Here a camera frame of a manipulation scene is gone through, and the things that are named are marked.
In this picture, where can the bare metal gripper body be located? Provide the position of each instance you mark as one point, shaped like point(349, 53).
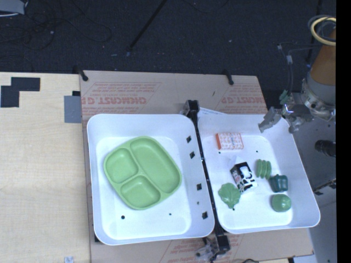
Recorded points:
point(300, 111)

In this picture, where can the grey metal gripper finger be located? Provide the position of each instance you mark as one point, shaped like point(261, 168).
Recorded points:
point(270, 119)
point(294, 126)

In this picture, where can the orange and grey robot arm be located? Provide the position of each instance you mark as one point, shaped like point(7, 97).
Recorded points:
point(325, 62)

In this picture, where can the orange and white carton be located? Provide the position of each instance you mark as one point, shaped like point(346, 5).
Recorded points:
point(229, 141)

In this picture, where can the light green ribbed vegetable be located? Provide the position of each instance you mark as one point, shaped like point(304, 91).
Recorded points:
point(263, 168)

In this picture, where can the white paper sheet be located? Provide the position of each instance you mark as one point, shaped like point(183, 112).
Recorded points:
point(211, 111)

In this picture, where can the dark green bell pepper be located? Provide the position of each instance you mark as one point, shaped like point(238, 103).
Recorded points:
point(278, 183)

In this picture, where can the black and white milk carton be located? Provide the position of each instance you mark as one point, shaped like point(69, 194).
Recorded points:
point(244, 178)

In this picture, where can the green round fruit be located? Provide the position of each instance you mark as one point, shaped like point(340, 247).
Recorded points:
point(281, 203)

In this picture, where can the thin black and white rod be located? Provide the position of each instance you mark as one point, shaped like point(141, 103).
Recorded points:
point(204, 163)

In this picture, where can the green lettuce leaf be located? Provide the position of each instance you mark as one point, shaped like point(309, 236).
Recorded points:
point(229, 194)

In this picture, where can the white plastic tray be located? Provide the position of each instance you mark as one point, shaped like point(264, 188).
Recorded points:
point(142, 226)
point(255, 218)

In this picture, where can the green divided plate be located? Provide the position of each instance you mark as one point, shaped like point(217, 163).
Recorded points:
point(153, 160)

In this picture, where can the brown cardboard board red print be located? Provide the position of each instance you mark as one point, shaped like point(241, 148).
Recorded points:
point(129, 97)

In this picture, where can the black cylinder on white bracket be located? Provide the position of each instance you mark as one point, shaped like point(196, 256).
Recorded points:
point(325, 148)

